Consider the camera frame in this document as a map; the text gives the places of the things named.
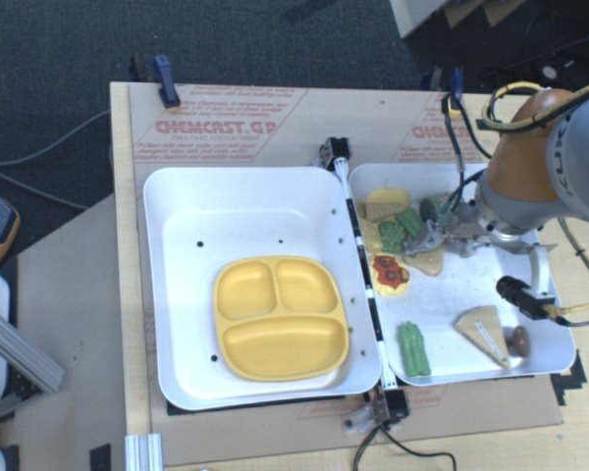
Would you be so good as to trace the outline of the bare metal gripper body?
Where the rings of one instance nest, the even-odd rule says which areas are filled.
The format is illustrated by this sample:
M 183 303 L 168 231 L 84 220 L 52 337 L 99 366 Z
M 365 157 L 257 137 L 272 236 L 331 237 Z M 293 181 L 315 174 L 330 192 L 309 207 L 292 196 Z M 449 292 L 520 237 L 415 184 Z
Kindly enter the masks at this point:
M 443 227 L 448 237 L 482 238 L 489 247 L 498 247 L 509 252 L 523 252 L 527 242 L 526 231 L 504 221 L 492 208 L 482 202 L 461 203 L 453 212 L 450 222 Z

